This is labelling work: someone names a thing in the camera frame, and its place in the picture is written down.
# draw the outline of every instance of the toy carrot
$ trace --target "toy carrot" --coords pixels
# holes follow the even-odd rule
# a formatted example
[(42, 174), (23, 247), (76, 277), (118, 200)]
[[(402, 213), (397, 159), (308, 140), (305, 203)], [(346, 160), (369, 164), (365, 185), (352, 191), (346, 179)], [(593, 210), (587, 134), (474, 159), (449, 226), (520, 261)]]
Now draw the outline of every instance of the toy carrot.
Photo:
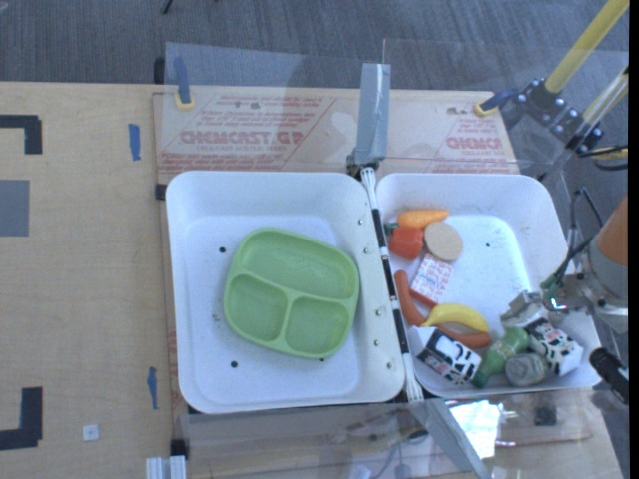
[(428, 224), (444, 220), (449, 210), (409, 210), (397, 216), (397, 223), (408, 228), (425, 228)]

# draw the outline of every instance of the gray carpet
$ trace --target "gray carpet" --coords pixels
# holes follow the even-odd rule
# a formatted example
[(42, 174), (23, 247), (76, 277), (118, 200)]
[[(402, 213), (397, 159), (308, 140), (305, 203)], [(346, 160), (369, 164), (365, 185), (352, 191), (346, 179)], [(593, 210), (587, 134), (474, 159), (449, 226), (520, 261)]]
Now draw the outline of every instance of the gray carpet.
[[(548, 76), (608, 0), (174, 0), (162, 14), (166, 1), (0, 0), (8, 4), (0, 5), (0, 80), (153, 83), (167, 44), (184, 43), (313, 57), (300, 83), (315, 86), (357, 86), (353, 63), (335, 60), (351, 59), (391, 64), (393, 88), (496, 92)], [(628, 64), (628, 51), (626, 13), (562, 96), (585, 109)], [(274, 83), (269, 73), (251, 76)], [(218, 69), (215, 81), (240, 76)], [(628, 98), (600, 128), (598, 146), (627, 144)], [(519, 152), (531, 161), (527, 174), (538, 175), (554, 139), (525, 119), (511, 130), (515, 146), (520, 134), (538, 137), (533, 151)], [(587, 186), (604, 219), (628, 190), (627, 170), (604, 171), (592, 159), (570, 158), (564, 182), (568, 192)], [(579, 220), (585, 237), (599, 228), (586, 207)], [(602, 339), (612, 345), (605, 328)], [(630, 477), (627, 407), (602, 411)]]

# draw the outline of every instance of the toy banana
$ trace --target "toy banana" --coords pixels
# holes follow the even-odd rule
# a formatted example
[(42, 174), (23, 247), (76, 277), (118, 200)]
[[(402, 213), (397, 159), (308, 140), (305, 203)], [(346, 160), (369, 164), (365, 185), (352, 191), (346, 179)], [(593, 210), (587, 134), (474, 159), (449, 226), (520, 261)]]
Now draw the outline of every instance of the toy banana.
[(421, 326), (435, 326), (443, 323), (460, 323), (477, 331), (488, 331), (488, 321), (481, 312), (462, 303), (436, 305)]

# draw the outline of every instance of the wooden table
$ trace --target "wooden table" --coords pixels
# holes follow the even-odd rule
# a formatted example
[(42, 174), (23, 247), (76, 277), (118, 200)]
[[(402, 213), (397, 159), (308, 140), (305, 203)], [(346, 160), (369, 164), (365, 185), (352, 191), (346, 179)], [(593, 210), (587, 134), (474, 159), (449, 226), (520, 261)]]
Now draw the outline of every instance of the wooden table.
[[(0, 115), (37, 116), (42, 126), (41, 154), (25, 154), (23, 128), (0, 127), (0, 194), (19, 188), (22, 212), (5, 224), (28, 223), (18, 232), (0, 226), (10, 229), (0, 235), (0, 442), (11, 447), (15, 437), (21, 447), (0, 450), (3, 477), (143, 477), (147, 458), (170, 454), (184, 405), (172, 382), (170, 273), (155, 193), (170, 178), (156, 161), (163, 90), (0, 83)], [(356, 96), (333, 96), (343, 115), (332, 125), (350, 126)], [(499, 449), (495, 465), (534, 469), (557, 454), (569, 464), (563, 477), (621, 477), (593, 412), (592, 437)]]

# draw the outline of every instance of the toy green bottle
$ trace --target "toy green bottle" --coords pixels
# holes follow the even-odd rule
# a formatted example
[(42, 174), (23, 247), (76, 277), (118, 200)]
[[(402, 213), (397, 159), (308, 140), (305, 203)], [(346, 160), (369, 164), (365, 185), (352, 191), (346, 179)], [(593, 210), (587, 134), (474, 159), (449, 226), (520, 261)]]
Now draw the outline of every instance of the toy green bottle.
[(530, 343), (528, 332), (521, 326), (506, 329), (503, 337), (493, 342), (484, 353), (481, 364), (471, 382), (477, 388), (483, 388), (493, 374), (503, 372), (506, 360), (525, 351)]

